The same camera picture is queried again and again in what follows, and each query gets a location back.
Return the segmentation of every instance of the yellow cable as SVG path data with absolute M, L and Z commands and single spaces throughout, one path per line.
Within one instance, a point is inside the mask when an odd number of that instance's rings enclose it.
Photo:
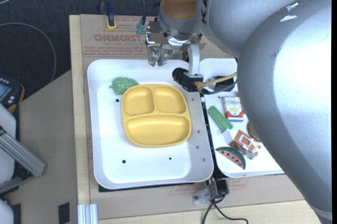
M 209 82 L 194 82 L 194 85 L 196 86 L 197 89 L 201 89 L 201 88 L 204 88 L 206 86 L 209 86 L 210 84 L 213 84 L 213 83 L 220 83 L 220 82 L 223 82 L 223 81 L 227 81 L 231 78 L 234 78 L 236 76 L 236 72 L 233 73 L 232 75 L 229 75 L 229 76 L 226 76 L 226 77 L 223 77 L 223 78 L 219 78 L 219 79 L 215 79 L 215 80 L 212 80 L 212 81 L 209 81 Z

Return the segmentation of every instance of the toy watermelon slice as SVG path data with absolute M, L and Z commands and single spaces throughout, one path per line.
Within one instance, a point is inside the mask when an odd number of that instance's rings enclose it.
M 219 147 L 215 149 L 224 157 L 228 158 L 230 161 L 241 167 L 242 169 L 246 168 L 246 160 L 244 156 L 236 149 L 231 147 Z

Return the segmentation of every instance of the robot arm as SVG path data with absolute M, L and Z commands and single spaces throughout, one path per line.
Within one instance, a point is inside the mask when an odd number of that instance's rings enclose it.
M 332 223 L 331 18 L 332 0 L 162 0 L 147 35 L 153 65 L 188 51 L 197 66 L 201 34 L 237 59 L 250 123 L 322 223 Z

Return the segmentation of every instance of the yellow plate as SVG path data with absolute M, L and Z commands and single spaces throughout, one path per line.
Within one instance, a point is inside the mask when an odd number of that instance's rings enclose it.
M 126 136 L 142 147 L 166 147 L 186 141 L 192 131 L 189 107 L 182 92 L 171 85 L 144 84 L 122 96 Z

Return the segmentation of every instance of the brown round object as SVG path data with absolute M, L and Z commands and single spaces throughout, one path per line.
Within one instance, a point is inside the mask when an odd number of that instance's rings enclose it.
M 253 139 L 256 139 L 259 142 L 261 142 L 260 139 L 259 139 L 259 137 L 256 135 L 256 132 L 253 129 L 253 126 L 251 125 L 250 122 L 247 125 L 247 130 L 248 130 L 248 134 L 249 134 L 250 137 L 252 137 Z

